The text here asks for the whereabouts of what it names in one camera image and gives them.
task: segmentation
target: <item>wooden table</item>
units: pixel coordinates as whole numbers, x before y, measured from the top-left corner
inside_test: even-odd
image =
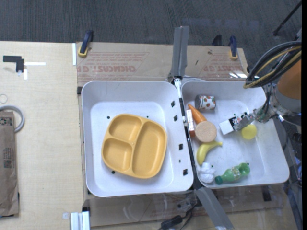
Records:
[[[20,213],[1,218],[0,229],[68,230],[67,216],[80,212],[84,203],[72,44],[0,42],[0,51],[2,55],[22,56],[25,62],[46,63],[28,66],[28,79],[24,80],[15,72],[14,63],[0,62],[0,94],[7,95],[6,104],[18,106],[25,116],[25,125],[16,134]],[[286,194],[281,200],[283,207],[228,215],[236,229],[293,229],[295,221]],[[157,229],[160,223],[97,229]],[[215,227],[208,216],[201,216],[193,218],[185,229]]]

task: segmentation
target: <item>yellow ball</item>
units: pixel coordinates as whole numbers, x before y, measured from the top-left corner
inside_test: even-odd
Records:
[[[257,128],[255,125],[247,125],[241,129],[241,135],[244,139],[250,140],[253,139],[257,134]]]

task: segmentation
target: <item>gray carpet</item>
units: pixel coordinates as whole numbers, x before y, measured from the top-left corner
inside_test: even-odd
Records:
[[[292,41],[302,25],[300,0],[0,0],[2,41],[173,44],[174,28],[190,26],[190,45],[226,46],[237,38],[249,66],[273,46]]]

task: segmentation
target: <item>plastic bottle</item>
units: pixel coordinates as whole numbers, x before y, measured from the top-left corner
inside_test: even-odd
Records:
[[[218,175],[215,178],[215,182],[220,185],[224,182],[233,182],[239,180],[242,176],[248,175],[250,168],[248,163],[240,163],[238,166],[234,166],[227,169],[223,175]]]

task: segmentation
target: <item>black cable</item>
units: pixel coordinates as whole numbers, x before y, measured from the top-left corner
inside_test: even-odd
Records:
[[[173,218],[169,219],[169,220],[165,220],[161,223],[161,227],[158,230],[166,230],[169,229],[171,227],[173,227],[174,225],[177,225],[179,223],[182,222],[183,219],[185,219],[189,214],[189,218],[186,220],[186,222],[184,223],[184,225],[181,227],[181,229],[191,220],[192,218],[192,211],[195,208],[195,206],[197,205],[197,203],[195,205],[193,205],[185,214],[184,217],[181,217],[180,215],[174,216]]]
[[[270,99],[270,93],[266,93],[266,100],[265,100],[265,103],[262,106],[262,110],[266,109],[267,106],[269,105],[269,99]]]
[[[298,62],[301,59],[301,56],[299,53],[301,52],[301,41],[291,41],[287,43],[283,43],[280,45],[275,46],[274,48],[267,51],[255,64],[253,69],[249,72],[248,77],[245,81],[245,88],[257,88],[264,86],[278,77],[280,77],[282,74],[284,74],[287,70],[289,70],[296,62]],[[263,79],[259,80],[255,78],[255,75],[258,74],[262,68],[268,67],[272,65],[274,58],[276,58],[280,54],[285,54],[282,56],[282,60],[275,64],[270,72],[263,77]]]
[[[264,55],[262,55],[262,57],[256,62],[256,64],[254,65],[254,67],[251,69],[247,80],[251,80],[252,77],[254,77],[258,71],[258,69],[260,67],[262,67],[262,65],[267,62],[270,58],[272,58],[273,56],[277,55],[278,53],[281,53],[282,51],[289,49],[291,47],[295,47],[295,46],[301,46],[302,42],[300,41],[291,41],[291,42],[286,42],[283,44],[279,44],[273,48],[271,48],[270,50],[268,50],[266,53],[264,53]]]
[[[264,114],[268,113],[269,106],[270,106],[270,97],[271,97],[271,92],[267,94],[266,107],[265,107]]]

